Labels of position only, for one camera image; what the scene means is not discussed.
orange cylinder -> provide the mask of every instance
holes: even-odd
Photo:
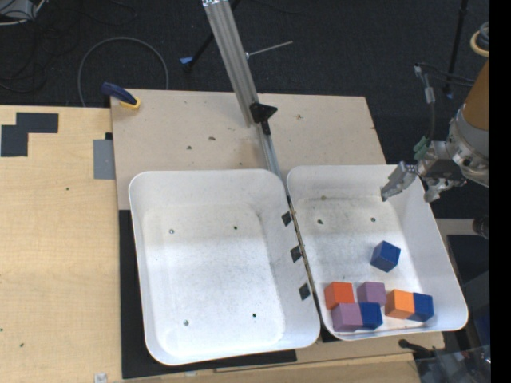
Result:
[[[463,106],[463,117],[474,126],[487,131],[489,127],[489,60],[474,82]]]

orange cube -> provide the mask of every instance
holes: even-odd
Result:
[[[339,303],[355,303],[351,282],[332,282],[325,288],[327,308],[333,310]]]
[[[385,315],[407,319],[415,312],[414,294],[404,290],[392,290],[386,295]]]

blue clamp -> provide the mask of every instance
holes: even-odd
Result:
[[[111,84],[110,82],[103,82],[101,85],[101,93],[110,97],[117,98],[121,102],[121,106],[128,109],[138,109],[141,106],[141,100],[135,98],[131,93],[124,88]]]

metal stand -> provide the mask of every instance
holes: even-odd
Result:
[[[234,10],[240,4],[240,2],[241,2],[241,0],[235,0],[232,3],[231,9]],[[187,57],[187,58],[181,58],[180,59],[181,64],[183,64],[183,70],[184,71],[186,71],[186,72],[192,71],[193,66],[199,60],[199,58],[202,55],[202,53],[208,48],[209,44],[211,43],[211,41],[213,41],[214,37],[215,36],[213,35],[213,33],[209,34],[208,38],[200,46],[200,48],[197,50],[195,55],[193,55],[192,57]]]
[[[279,163],[271,140],[268,118],[277,108],[259,103],[256,86],[248,67],[247,54],[241,45],[240,35],[232,16],[228,0],[202,0],[220,54],[224,60],[232,88],[241,107],[247,126],[255,125],[264,151],[267,167],[280,179]]]
[[[465,16],[468,12],[467,6],[469,5],[469,0],[461,0],[461,6],[459,9],[459,17],[458,17],[458,26],[456,28],[456,35],[454,37],[454,45],[453,45],[453,52],[450,56],[450,64],[449,64],[449,71],[448,73],[454,73],[454,66],[456,65],[456,57],[458,56],[458,48],[460,45],[460,39],[461,39],[461,31],[463,29],[463,21],[465,20]],[[447,82],[442,88],[442,91],[448,98],[453,97],[453,93],[450,89],[450,78],[447,77]]]

metal rod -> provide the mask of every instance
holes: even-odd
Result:
[[[459,9],[459,16],[458,16],[458,26],[456,27],[456,35],[454,36],[454,44],[453,44],[453,51],[450,56],[450,64],[449,64],[449,73],[454,73],[454,66],[456,65],[456,57],[458,56],[458,48],[460,45],[460,39],[461,39],[461,31],[463,30],[463,21],[465,19],[465,16],[467,14],[467,6],[469,5],[469,0],[461,0],[461,6]],[[452,92],[450,90],[450,78],[447,77],[447,82],[442,88],[445,95],[448,97],[452,97]]]
[[[229,80],[240,104],[247,127],[251,125],[256,126],[267,167],[282,179],[271,135],[265,134],[262,125],[254,123],[252,119],[250,105],[254,102],[259,102],[259,98],[250,68],[248,67],[246,53],[241,44],[234,17],[232,16],[229,1],[202,0],[202,4],[215,35],[216,44],[220,49],[220,54],[224,60]]]
[[[235,0],[232,3],[232,6],[231,6],[232,10],[235,10],[236,7],[240,4],[240,2],[241,2],[241,0]],[[213,41],[214,37],[215,36],[213,35],[213,33],[209,34],[208,38],[206,38],[206,40],[202,43],[202,45],[199,47],[199,49],[197,50],[195,55],[192,56],[192,60],[184,64],[184,70],[185,71],[191,71],[192,70],[193,66],[195,65],[195,63],[197,61],[199,61],[200,56],[208,48],[209,44],[211,43],[211,41]]]
[[[259,51],[254,51],[253,53],[247,53],[247,59],[250,58],[252,55],[266,53],[267,51],[270,51],[270,49],[277,49],[280,47],[284,47],[285,45],[290,45],[292,43],[293,41],[283,42],[282,44],[272,45],[271,47],[260,49]]]

